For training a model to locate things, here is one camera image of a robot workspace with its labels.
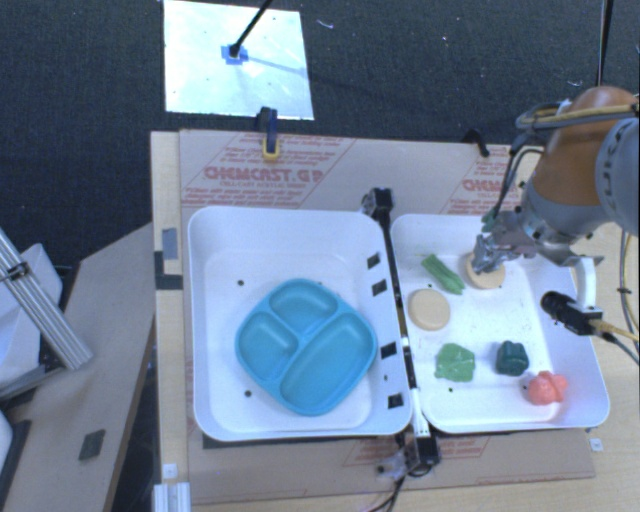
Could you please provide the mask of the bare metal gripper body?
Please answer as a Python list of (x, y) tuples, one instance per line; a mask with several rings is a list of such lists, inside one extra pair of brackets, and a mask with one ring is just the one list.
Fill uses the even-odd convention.
[(512, 249), (515, 259), (539, 255), (550, 261), (566, 261), (570, 257), (570, 239), (535, 213), (499, 213), (492, 227), (494, 247)]

